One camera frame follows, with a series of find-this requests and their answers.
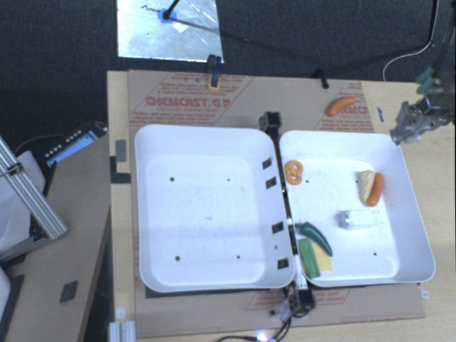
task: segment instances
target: empty white tray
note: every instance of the empty white tray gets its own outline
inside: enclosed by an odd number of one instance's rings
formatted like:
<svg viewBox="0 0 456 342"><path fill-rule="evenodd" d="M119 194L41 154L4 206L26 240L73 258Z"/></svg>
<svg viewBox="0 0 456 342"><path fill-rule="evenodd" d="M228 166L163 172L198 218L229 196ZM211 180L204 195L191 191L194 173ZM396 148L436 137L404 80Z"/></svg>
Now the empty white tray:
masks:
<svg viewBox="0 0 456 342"><path fill-rule="evenodd" d="M294 263L274 145L253 129L149 125L135 139L140 274L160 292L280 288Z"/></svg>
<svg viewBox="0 0 456 342"><path fill-rule="evenodd" d="M294 223L312 223L333 250L333 271L321 272L313 284L391 284L433 276L435 262L403 154L390 137L297 130L282 135L280 148L284 164L298 160L304 168L302 183L287 185ZM360 201L356 181L364 170L383 175L383 192L375 207ZM372 212L372 227L340 227L341 212L361 209Z"/></svg>

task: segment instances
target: white plastic container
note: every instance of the white plastic container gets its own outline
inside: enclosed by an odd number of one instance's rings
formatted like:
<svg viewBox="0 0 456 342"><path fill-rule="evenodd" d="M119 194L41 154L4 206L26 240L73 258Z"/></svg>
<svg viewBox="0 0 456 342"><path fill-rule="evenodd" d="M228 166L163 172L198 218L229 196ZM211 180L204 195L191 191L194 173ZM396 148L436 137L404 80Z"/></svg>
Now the white plastic container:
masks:
<svg viewBox="0 0 456 342"><path fill-rule="evenodd" d="M288 185L293 222L310 222L333 250L322 287L425 281L435 262L400 148L385 135L291 131L283 164L304 166ZM140 273L159 292L283 287L294 257L272 140L240 128L149 125L135 139ZM357 174L381 172L374 208ZM371 209L369 227L340 214Z"/></svg>

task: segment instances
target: yellow block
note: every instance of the yellow block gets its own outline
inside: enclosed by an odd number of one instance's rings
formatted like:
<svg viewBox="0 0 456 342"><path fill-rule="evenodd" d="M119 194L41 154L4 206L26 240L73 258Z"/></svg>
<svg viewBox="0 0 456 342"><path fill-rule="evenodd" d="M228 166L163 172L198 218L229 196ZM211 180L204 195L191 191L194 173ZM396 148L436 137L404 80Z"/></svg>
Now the yellow block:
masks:
<svg viewBox="0 0 456 342"><path fill-rule="evenodd" d="M312 242L312 247L320 271L333 271L331 256L329 256L318 243Z"/></svg>

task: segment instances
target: white tray with toy food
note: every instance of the white tray with toy food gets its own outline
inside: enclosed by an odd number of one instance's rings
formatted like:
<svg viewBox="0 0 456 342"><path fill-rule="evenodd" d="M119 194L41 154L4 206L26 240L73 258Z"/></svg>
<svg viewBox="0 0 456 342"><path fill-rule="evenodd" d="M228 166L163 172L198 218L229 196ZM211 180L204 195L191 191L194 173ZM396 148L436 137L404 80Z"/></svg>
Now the white tray with toy food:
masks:
<svg viewBox="0 0 456 342"><path fill-rule="evenodd" d="M149 288L280 288L302 269L297 250L317 286L432 277L407 168L389 137L291 131L279 147L277 158L273 140L255 129L137 133L140 274ZM361 200L365 170L383 176L375 206Z"/></svg>

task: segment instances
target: cardboard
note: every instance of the cardboard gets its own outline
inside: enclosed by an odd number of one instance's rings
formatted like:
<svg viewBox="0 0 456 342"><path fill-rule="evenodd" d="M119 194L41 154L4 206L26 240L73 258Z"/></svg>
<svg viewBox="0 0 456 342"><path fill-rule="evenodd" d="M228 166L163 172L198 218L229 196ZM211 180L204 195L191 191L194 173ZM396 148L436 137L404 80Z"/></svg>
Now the cardboard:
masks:
<svg viewBox="0 0 456 342"><path fill-rule="evenodd" d="M266 111L281 113L287 130L373 132L361 83L321 82L300 78L222 76L218 92L207 88L201 73L130 71L128 105L132 178L135 315L138 338L177 336L280 327L269 311L284 300L282 290L236 291L185 295L146 291L138 273L138 210L135 184L136 132L151 123L255 128ZM333 100L355 96L356 104L335 117L324 112ZM422 318L424 310L415 284L322 289L316 308L293 326Z"/></svg>

